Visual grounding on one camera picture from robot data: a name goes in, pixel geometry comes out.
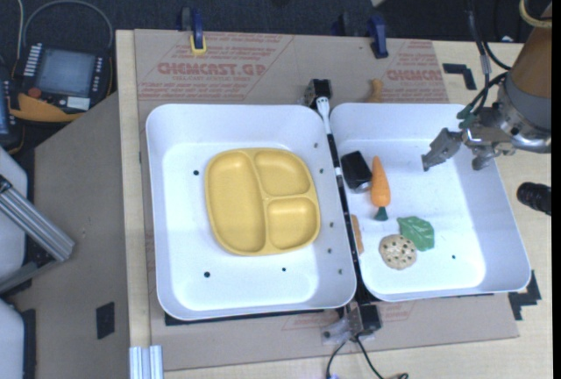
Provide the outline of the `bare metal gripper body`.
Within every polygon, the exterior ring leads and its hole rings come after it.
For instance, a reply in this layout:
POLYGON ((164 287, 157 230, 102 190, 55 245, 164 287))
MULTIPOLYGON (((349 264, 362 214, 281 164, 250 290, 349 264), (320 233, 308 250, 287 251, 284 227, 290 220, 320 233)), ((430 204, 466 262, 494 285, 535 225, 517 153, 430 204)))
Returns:
POLYGON ((478 113, 468 105, 458 113, 458 120, 462 142, 480 153, 551 152, 550 130, 525 118, 511 105, 493 104, 478 113))

